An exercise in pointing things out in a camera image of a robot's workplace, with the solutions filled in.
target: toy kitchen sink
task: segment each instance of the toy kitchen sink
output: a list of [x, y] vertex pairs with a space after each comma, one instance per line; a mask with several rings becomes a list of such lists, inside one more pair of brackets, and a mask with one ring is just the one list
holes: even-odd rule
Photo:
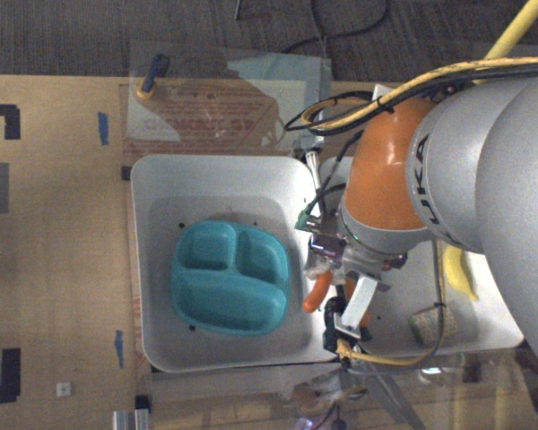
[[[301, 310], [310, 290], [302, 276], [308, 233], [294, 225], [315, 196], [306, 166], [284, 157], [153, 155], [134, 165], [131, 180], [143, 348], [155, 367], [184, 373], [334, 357], [323, 349], [323, 313]], [[272, 331], [239, 336], [206, 330], [188, 324], [174, 309], [169, 276], [176, 244], [187, 228], [204, 220], [258, 228], [283, 245], [290, 265], [289, 303]]]

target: gray carpet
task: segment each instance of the gray carpet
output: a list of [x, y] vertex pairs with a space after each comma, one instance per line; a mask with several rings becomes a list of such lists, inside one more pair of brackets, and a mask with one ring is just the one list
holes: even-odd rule
[[[402, 81], [482, 56], [526, 0], [388, 0], [369, 33], [327, 43], [334, 78]], [[309, 0], [0, 0], [0, 73], [127, 75], [134, 42], [280, 52], [313, 37]], [[317, 0], [325, 34], [376, 19], [381, 0]], [[538, 21], [522, 40], [538, 54]], [[297, 54], [320, 55], [318, 44]]]

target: blue dish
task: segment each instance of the blue dish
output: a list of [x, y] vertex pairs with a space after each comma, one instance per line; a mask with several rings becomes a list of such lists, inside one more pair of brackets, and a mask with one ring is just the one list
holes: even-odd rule
[[289, 276], [287, 252], [275, 236], [239, 223], [200, 221], [178, 240], [169, 297], [188, 324], [264, 335], [287, 312]]

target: yellow pole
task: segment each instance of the yellow pole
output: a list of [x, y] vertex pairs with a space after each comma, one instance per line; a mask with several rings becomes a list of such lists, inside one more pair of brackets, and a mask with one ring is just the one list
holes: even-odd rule
[[537, 18], [538, 0], [528, 0], [484, 58], [496, 59], [506, 56], [532, 27]]

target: teal bowl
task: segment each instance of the teal bowl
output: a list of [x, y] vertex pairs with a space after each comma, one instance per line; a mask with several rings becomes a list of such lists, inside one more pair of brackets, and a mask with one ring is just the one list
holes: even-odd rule
[[200, 221], [176, 245], [169, 298], [190, 325], [239, 336], [275, 330], [287, 312], [289, 258], [272, 234], [228, 221]]

